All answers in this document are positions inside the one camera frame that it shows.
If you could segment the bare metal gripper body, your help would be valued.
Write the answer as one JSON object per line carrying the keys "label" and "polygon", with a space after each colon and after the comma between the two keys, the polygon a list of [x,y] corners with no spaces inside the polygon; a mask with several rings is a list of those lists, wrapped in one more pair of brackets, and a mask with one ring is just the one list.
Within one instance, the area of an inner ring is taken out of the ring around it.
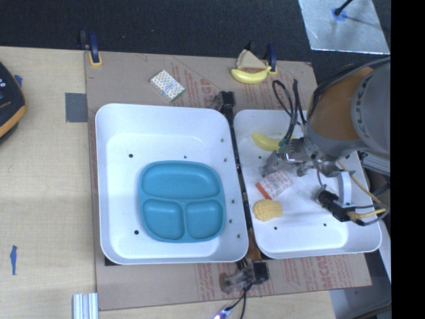
{"label": "bare metal gripper body", "polygon": [[282,140],[280,153],[284,154],[286,161],[295,167],[297,163],[309,162],[323,175],[335,175],[339,172],[337,158],[320,151],[310,138],[295,138],[287,142]]}

